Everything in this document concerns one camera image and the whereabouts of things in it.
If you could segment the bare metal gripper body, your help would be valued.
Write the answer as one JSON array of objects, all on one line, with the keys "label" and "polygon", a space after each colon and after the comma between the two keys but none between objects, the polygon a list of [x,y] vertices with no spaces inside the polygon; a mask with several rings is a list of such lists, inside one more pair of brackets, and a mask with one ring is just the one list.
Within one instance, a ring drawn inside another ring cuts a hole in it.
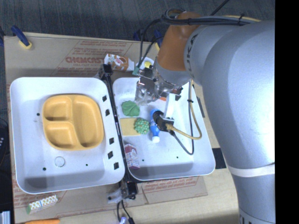
[{"label": "bare metal gripper body", "polygon": [[167,98],[169,94],[174,94],[176,98],[181,97],[182,86],[162,78],[156,67],[139,70],[138,75],[137,87],[149,89],[155,93],[156,98]]}]

